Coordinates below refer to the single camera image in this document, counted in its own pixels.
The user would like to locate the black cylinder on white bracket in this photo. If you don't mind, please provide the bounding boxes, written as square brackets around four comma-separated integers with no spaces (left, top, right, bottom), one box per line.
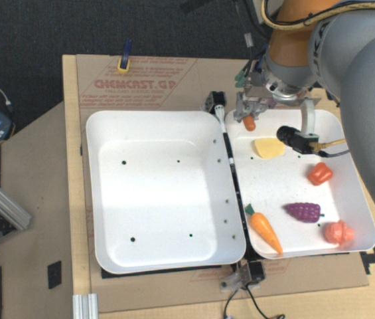
[275,98,321,155]

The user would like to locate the yellow toy cheese slice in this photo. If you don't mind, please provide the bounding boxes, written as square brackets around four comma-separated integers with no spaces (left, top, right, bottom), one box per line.
[253,137,286,160]

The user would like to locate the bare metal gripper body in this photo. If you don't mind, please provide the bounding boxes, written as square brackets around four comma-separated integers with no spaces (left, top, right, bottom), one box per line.
[236,73,309,108]

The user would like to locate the pink lumpy toy food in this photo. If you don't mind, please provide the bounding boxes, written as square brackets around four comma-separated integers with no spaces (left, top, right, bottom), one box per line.
[323,219,355,246]

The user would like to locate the purple toy grapes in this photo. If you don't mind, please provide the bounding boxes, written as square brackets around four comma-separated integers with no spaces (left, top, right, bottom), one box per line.
[284,202,325,225]

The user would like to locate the thin black and white rod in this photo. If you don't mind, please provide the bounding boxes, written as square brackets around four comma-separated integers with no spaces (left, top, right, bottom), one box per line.
[214,104,252,263]

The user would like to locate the brown cardboard board, red print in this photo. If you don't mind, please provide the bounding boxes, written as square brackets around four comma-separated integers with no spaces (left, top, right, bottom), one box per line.
[76,54,370,314]

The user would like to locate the orange toy carrot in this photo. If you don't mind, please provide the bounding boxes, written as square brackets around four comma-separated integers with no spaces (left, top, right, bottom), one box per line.
[244,203,284,255]

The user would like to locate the orange toy bell pepper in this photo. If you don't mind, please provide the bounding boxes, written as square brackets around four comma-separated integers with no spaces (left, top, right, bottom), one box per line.
[307,161,335,187]

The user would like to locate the white plastic tray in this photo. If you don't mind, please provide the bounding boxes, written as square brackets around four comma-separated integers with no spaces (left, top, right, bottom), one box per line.
[85,110,248,275]
[224,108,375,261]

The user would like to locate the orange toy sausage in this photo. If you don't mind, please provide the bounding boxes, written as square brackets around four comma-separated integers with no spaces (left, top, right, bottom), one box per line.
[242,114,257,132]

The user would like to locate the black block with thin wires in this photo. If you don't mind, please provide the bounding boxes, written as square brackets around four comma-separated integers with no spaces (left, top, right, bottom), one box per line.
[206,90,227,114]
[219,261,266,292]

